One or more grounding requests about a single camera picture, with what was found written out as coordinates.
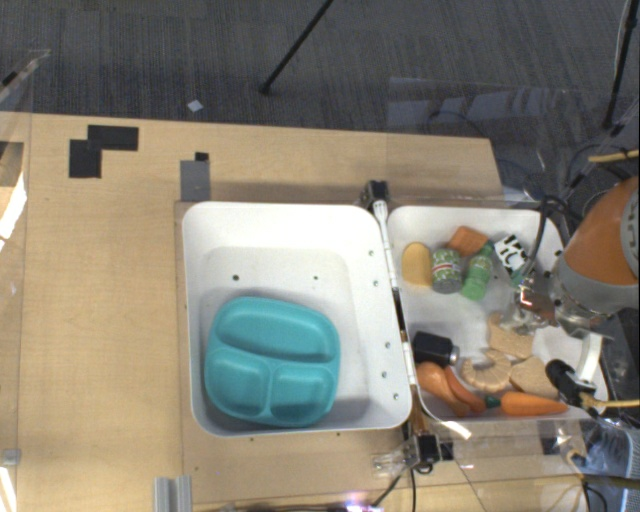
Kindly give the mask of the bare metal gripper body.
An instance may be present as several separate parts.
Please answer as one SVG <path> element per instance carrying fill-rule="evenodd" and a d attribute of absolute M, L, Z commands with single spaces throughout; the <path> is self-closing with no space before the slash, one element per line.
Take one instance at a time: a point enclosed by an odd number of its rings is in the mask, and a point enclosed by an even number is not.
<path fill-rule="evenodd" d="M 561 328 L 569 337 L 579 339 L 600 332 L 615 315 L 571 295 L 550 273 L 524 280 L 516 294 L 516 307 L 522 316 L 524 312 L 533 312 L 545 319 L 545 327 Z"/>

